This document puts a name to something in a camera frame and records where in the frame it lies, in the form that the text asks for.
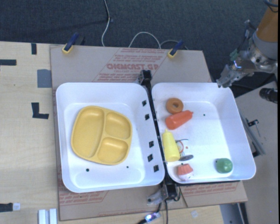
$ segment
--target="green toy apple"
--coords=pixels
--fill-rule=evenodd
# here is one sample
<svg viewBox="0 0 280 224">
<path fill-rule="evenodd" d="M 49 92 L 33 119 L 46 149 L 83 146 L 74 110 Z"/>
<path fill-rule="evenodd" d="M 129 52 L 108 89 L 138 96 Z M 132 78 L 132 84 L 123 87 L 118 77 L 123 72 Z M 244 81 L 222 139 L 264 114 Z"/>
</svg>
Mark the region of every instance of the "green toy apple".
<svg viewBox="0 0 280 224">
<path fill-rule="evenodd" d="M 221 158 L 216 161 L 216 169 L 221 174 L 231 172 L 232 168 L 233 168 L 233 164 L 230 159 Z"/>
</svg>

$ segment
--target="yellow plate compartment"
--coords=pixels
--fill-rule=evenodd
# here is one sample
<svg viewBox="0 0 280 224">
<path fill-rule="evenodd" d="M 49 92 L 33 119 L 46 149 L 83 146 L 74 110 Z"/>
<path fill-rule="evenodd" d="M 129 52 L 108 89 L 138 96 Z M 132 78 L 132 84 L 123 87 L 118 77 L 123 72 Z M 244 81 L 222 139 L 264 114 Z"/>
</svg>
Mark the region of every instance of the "yellow plate compartment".
<svg viewBox="0 0 280 224">
<path fill-rule="evenodd" d="M 132 130 L 130 120 L 123 114 L 99 106 L 87 106 L 76 117 L 71 147 L 81 158 L 116 165 L 129 153 Z"/>
</svg>

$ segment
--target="white cable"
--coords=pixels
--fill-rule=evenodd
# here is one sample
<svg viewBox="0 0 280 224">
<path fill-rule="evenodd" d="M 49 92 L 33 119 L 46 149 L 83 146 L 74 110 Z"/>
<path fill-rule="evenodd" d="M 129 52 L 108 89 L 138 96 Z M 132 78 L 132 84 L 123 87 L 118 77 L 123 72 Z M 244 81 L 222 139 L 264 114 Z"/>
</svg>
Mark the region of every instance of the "white cable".
<svg viewBox="0 0 280 224">
<path fill-rule="evenodd" d="M 104 33 L 103 33 L 103 35 L 102 35 L 102 44 L 103 44 L 103 47 L 105 46 L 105 45 L 104 45 L 104 36 L 105 36 L 105 33 L 106 33 L 106 31 L 107 31 L 107 29 L 108 29 L 108 27 L 109 27 L 109 23 L 110 23 L 110 13 L 109 13 L 109 8 L 108 8 L 108 5 L 107 5 L 106 0 L 104 0 L 104 3 L 105 3 L 105 7 L 106 7 L 106 10 L 107 10 L 107 13 L 108 13 L 108 22 L 107 22 L 106 29 L 105 29 L 105 31 L 104 31 Z"/>
<path fill-rule="evenodd" d="M 164 41 L 164 42 L 161 43 L 161 46 L 164 45 L 164 44 L 167 43 L 167 42 L 176 42 L 176 43 L 178 43 L 178 41 L 176 41 L 176 40 L 166 40 L 166 41 Z"/>
<path fill-rule="evenodd" d="M 131 41 L 131 43 L 130 43 L 130 45 L 129 45 L 128 47 L 131 47 L 131 45 L 132 45 L 133 41 L 135 40 L 135 38 L 136 38 L 138 35 L 142 34 L 142 33 L 151 35 L 151 36 L 157 41 L 157 43 L 159 44 L 159 49 L 161 49 L 161 44 L 160 44 L 160 42 L 158 41 L 158 39 L 157 39 L 154 35 L 152 35 L 151 33 L 149 33 L 149 32 L 139 32 L 139 33 L 137 33 L 136 36 L 134 36 L 134 38 L 132 39 L 132 41 Z"/>
<path fill-rule="evenodd" d="M 103 44 L 103 47 L 105 46 L 105 45 L 104 45 L 104 36 L 105 36 L 105 33 L 106 33 L 106 31 L 107 31 L 107 29 L 108 29 L 108 27 L 109 27 L 109 23 L 110 23 L 110 17 L 108 17 L 107 26 L 106 26 L 106 29 L 105 29 L 103 35 L 102 35 L 102 44 Z"/>
</svg>

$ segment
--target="blue clamp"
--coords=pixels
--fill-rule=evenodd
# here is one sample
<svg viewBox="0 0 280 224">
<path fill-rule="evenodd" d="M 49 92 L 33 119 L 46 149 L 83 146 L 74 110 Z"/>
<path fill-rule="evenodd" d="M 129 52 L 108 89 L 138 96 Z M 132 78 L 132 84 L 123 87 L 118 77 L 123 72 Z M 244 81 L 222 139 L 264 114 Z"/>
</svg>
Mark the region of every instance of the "blue clamp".
<svg viewBox="0 0 280 224">
<path fill-rule="evenodd" d="M 70 38 L 70 40 L 62 48 L 62 52 L 65 54 L 70 53 L 78 37 L 79 33 L 75 32 L 74 35 Z"/>
<path fill-rule="evenodd" d="M 178 49 L 180 49 L 183 46 L 183 41 L 180 40 L 168 53 L 167 56 L 169 58 L 173 58 L 176 55 L 176 52 Z"/>
</svg>

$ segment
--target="toy donut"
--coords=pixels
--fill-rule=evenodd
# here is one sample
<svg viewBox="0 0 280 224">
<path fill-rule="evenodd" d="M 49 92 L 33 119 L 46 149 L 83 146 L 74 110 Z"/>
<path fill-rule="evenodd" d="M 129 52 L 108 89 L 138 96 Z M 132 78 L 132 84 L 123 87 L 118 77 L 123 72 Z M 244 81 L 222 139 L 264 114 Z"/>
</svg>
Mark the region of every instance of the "toy donut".
<svg viewBox="0 0 280 224">
<path fill-rule="evenodd" d="M 170 98 L 166 102 L 166 109 L 171 114 L 179 113 L 183 110 L 183 103 L 178 98 Z"/>
</svg>

